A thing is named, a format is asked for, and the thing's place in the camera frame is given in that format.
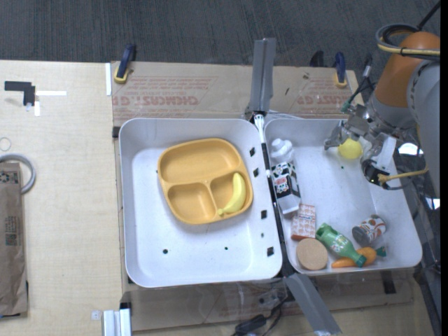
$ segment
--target wooden table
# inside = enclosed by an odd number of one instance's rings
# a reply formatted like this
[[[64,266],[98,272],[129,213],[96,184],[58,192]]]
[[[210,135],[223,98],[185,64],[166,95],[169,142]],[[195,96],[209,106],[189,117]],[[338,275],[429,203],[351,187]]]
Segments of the wooden table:
[[[0,335],[101,335],[92,311],[118,309],[123,294],[111,97],[105,64],[0,61],[3,81],[32,82],[41,115],[20,92],[0,91],[0,137],[23,153],[36,183],[23,197],[29,311],[0,320]],[[24,180],[27,170],[24,168]],[[433,334],[421,291],[404,304],[334,313],[345,335]],[[142,335],[230,335],[235,324],[153,330]],[[313,335],[303,315],[281,319],[273,335]]]

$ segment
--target toy carrot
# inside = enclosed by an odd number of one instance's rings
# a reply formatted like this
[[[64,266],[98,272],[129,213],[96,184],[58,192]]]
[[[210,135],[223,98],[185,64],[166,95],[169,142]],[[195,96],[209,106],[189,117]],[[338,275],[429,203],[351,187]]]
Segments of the toy carrot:
[[[365,256],[365,258],[367,259],[363,266],[368,266],[372,264],[377,258],[377,255],[386,256],[384,252],[384,247],[375,250],[370,246],[366,246],[364,248],[356,250],[356,252],[358,254],[361,254],[362,256]],[[356,266],[355,262],[352,259],[347,258],[345,256],[337,259],[335,262],[331,264],[331,267],[353,267],[353,266]]]

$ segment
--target toy lemon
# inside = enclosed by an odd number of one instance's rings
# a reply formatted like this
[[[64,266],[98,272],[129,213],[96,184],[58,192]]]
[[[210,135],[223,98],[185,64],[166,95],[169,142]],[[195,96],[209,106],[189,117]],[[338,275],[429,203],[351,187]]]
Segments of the toy lemon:
[[[339,154],[349,160],[360,157],[363,154],[363,147],[359,141],[348,138],[343,144],[337,147]]]

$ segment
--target green bottle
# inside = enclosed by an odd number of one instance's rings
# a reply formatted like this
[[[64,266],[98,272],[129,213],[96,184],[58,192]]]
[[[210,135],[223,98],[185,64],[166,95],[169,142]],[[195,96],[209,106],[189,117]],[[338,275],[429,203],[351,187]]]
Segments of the green bottle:
[[[340,234],[328,224],[323,223],[316,231],[316,239],[340,256],[352,259],[357,266],[362,267],[367,260],[364,255],[358,254],[349,239]]]

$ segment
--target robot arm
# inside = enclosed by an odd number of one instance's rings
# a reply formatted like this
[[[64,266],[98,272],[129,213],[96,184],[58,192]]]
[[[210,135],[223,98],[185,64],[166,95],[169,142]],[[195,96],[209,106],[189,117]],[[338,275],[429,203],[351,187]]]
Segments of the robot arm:
[[[438,51],[440,56],[440,38],[428,32],[410,34],[400,47],[401,51]],[[324,147],[327,150],[349,137],[363,137],[372,145],[361,158],[363,173],[369,182],[383,185],[378,176],[389,174],[387,165],[396,143],[403,142],[408,131],[417,127],[434,189],[440,196],[440,58],[409,56],[391,56],[367,104],[350,106],[347,120],[336,126]]]

